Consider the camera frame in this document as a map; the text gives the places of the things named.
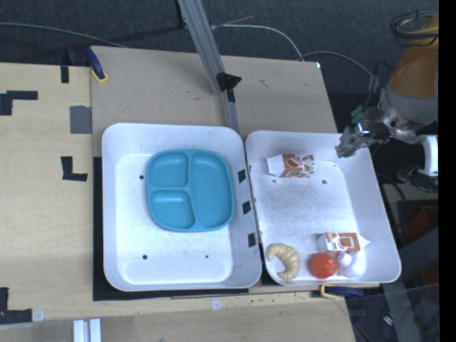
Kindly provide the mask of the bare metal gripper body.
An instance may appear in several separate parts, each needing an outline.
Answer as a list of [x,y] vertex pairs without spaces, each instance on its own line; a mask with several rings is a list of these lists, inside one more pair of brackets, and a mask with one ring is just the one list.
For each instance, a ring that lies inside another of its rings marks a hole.
[[363,146],[384,143],[391,138],[413,144],[422,128],[421,123],[407,120],[396,109],[384,111],[369,107],[357,123],[357,137]]

